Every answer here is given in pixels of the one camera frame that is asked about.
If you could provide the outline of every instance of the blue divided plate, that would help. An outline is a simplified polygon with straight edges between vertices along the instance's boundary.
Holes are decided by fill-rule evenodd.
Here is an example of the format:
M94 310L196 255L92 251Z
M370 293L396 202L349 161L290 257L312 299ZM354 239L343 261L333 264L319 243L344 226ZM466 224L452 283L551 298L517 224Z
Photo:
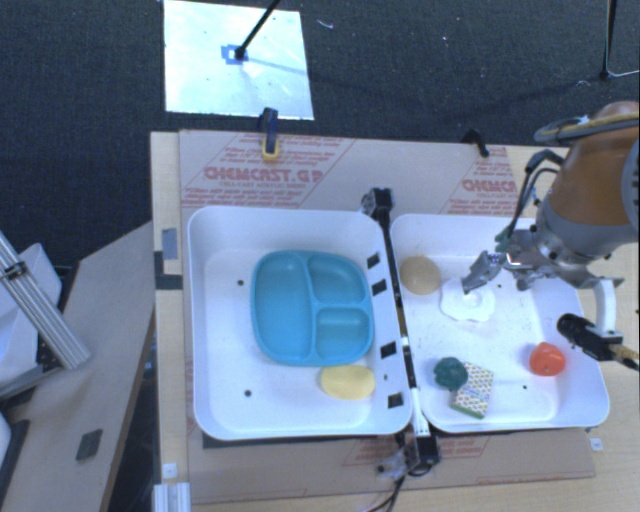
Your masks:
M280 363L349 364L373 341L367 281L351 260L315 251L278 251L253 271L251 317L258 345Z

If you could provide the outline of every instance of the small box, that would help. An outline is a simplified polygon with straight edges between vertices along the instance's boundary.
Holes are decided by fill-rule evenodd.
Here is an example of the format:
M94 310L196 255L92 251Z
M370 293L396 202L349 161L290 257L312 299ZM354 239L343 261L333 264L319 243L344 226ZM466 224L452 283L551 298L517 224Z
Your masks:
M451 407L457 411L482 419L487 414L493 372L472 363L464 363L469 374L467 383L453 394Z

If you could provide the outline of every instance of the red object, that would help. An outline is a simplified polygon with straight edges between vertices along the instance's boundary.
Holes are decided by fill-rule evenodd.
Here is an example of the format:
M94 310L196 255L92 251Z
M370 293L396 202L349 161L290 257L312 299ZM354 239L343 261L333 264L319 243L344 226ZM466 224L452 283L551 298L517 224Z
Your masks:
M531 371L536 375L542 375L543 377L558 375L562 370L564 370L566 363L567 362L562 352L560 352L560 349L546 341L540 343L529 358Z

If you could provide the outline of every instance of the dark floor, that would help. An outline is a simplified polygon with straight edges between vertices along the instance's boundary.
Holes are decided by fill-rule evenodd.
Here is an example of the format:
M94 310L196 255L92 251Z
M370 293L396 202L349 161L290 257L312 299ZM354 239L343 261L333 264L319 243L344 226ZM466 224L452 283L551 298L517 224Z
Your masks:
M455 142L474 127L488 143L531 144L553 120L638 100L637 74L598 78L606 4L283 0L301 13L315 120L280 129ZM0 229L19 250L42 242L56 265L150 220L150 132L255 129L165 112L161 1L0 0L0 27ZM640 3L620 2L614 70L637 69L639 40ZM114 511L148 510L152 382Z

